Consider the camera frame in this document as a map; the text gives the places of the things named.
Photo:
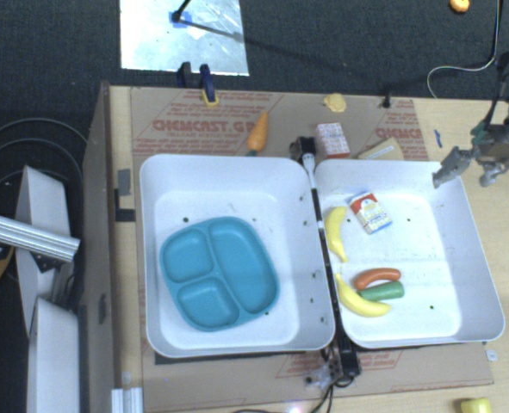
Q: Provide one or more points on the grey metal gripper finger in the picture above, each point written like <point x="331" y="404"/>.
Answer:
<point x="451" y="166"/>
<point x="490" y="176"/>

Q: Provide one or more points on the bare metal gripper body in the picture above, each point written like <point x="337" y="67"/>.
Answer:
<point x="506" y="140"/>

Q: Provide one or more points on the tan flat packet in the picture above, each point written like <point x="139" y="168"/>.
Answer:
<point x="381" y="149"/>

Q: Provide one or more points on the white plastic tray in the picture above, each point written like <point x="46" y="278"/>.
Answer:
<point x="426" y="252"/>
<point x="219" y="179"/>

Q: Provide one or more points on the red and white carton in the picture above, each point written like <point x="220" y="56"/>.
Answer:
<point x="371" y="213"/>
<point x="332" y="140"/>

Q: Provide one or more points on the yellow biscuit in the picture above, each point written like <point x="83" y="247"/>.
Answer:
<point x="335" y="102"/>

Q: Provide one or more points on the yellow banana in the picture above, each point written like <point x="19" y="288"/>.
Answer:
<point x="335" y="230"/>
<point x="357" y="303"/>

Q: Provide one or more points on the orange sausage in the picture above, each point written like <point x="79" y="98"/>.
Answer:
<point x="376" y="276"/>

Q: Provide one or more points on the thin black and white rod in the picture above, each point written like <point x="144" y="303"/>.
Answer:
<point x="310" y="171"/>

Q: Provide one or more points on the green cucumber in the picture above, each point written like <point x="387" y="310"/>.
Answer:
<point x="383" y="291"/>

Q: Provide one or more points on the orange round toy food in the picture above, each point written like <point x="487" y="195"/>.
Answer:
<point x="459" y="3"/>

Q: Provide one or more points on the orange carrot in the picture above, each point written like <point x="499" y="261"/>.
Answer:
<point x="258" y="133"/>

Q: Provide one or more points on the yellow toy block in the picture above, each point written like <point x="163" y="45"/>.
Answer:
<point x="476" y="405"/>

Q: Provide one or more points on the blue divided plate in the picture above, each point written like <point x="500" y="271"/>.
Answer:
<point x="237" y="260"/>

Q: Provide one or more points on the brown cardboard board red print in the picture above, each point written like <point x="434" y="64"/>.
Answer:
<point x="219" y="114"/>

